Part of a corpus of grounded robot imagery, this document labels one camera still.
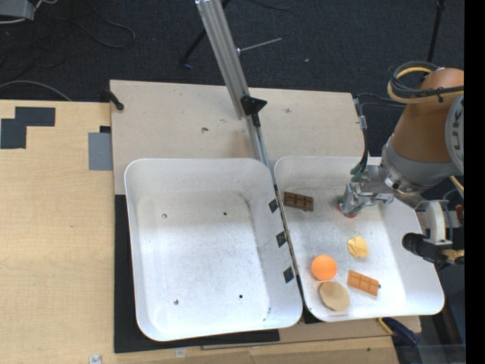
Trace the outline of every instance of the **white tray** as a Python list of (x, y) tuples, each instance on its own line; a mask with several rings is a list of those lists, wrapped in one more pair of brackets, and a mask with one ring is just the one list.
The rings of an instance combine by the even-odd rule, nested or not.
[(147, 337), (297, 323), (302, 298), (262, 163), (138, 159), (125, 171), (125, 186), (136, 320)]
[[(360, 158), (285, 157), (275, 165), (275, 179), (284, 191), (314, 198), (314, 211), (283, 207), (293, 246), (304, 301), (308, 310), (326, 322), (398, 315), (431, 315), (444, 304), (443, 290), (432, 263), (402, 246), (408, 232), (422, 233), (413, 209), (399, 200), (364, 208), (356, 218), (345, 217), (336, 207), (350, 180), (350, 170)], [(379, 164), (370, 158), (369, 164)], [(360, 235), (370, 253), (357, 259), (347, 250), (347, 240)], [(350, 307), (344, 311), (327, 308), (318, 293), (321, 282), (311, 273), (313, 258), (327, 254), (335, 258), (335, 281), (347, 287), (349, 269), (377, 279), (377, 297), (347, 287)]]

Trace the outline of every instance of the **black clamp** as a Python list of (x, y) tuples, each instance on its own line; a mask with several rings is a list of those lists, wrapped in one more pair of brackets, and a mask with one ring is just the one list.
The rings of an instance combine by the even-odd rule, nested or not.
[(112, 91), (108, 89), (102, 90), (101, 102), (113, 102), (118, 111), (122, 111), (124, 109), (124, 105), (121, 103), (121, 101), (114, 95)]
[(255, 127), (260, 127), (261, 122), (259, 121), (258, 113), (268, 102), (261, 99), (255, 99), (251, 96), (243, 96), (241, 98), (242, 109), (246, 116), (251, 116), (252, 124)]
[(438, 96), (438, 102), (443, 102), (444, 101), (444, 98), (441, 96), (441, 92), (443, 91), (444, 88), (442, 88), (441, 86), (436, 89), (436, 95)]

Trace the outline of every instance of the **metal rod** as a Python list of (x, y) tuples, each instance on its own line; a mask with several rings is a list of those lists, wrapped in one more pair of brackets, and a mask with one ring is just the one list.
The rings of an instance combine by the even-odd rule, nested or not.
[(242, 98), (249, 96), (249, 88), (236, 47), (234, 47), (221, 0), (196, 0), (196, 5), (236, 114), (239, 119), (246, 118), (257, 159), (269, 167), (261, 129), (254, 125), (251, 115), (246, 115), (244, 112)]
[(251, 49), (255, 49), (256, 47), (269, 45), (270, 43), (277, 42), (278, 40), (281, 40), (281, 38), (268, 40), (267, 42), (258, 43), (257, 45), (251, 45), (249, 47), (245, 47), (244, 49), (237, 49), (237, 54), (240, 55), (242, 52), (245, 52), (246, 50), (251, 50)]
[[(231, 0), (224, 0), (222, 3), (222, 7), (226, 8), (226, 6), (229, 4)], [(180, 59), (182, 64), (186, 64), (189, 60), (190, 55), (193, 53), (193, 51), (196, 49), (196, 47), (199, 45), (199, 43), (204, 39), (206, 35), (205, 30), (203, 30), (199, 36), (197, 36), (196, 40), (193, 42), (193, 44), (189, 47), (189, 49), (186, 51), (186, 53), (183, 55), (183, 57)]]
[(430, 51), (427, 55), (427, 61), (431, 62), (433, 60), (434, 46), (437, 42), (438, 29), (440, 28), (441, 14), (445, 11), (445, 0), (439, 0), (436, 6), (436, 17), (434, 19), (433, 35), (431, 37)]

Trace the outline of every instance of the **orange ball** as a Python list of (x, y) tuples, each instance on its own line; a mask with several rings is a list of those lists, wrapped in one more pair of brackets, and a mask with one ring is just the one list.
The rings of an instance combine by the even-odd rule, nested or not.
[(335, 278), (336, 261), (328, 255), (319, 255), (311, 262), (311, 272), (319, 281), (329, 281)]

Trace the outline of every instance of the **black tape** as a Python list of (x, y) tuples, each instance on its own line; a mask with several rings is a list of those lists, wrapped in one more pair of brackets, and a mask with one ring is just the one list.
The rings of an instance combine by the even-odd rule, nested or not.
[(15, 118), (4, 118), (1, 124), (0, 149), (25, 149), (27, 126), (54, 127), (55, 108), (15, 107)]
[(278, 209), (278, 202), (276, 201), (276, 198), (273, 199), (273, 201), (271, 201), (268, 205), (270, 206), (271, 213), (275, 213)]
[(55, 108), (16, 106), (15, 120), (23, 121), (27, 126), (54, 127)]
[(291, 267), (288, 267), (284, 272), (283, 275), (285, 277), (285, 283), (288, 283), (291, 281), (295, 275), (293, 274), (293, 269)]
[(2, 119), (0, 149), (24, 149), (27, 144), (27, 127), (14, 118)]
[(283, 244), (286, 242), (286, 236), (285, 232), (280, 232), (279, 234), (276, 235), (276, 241), (278, 242), (278, 246), (281, 248)]

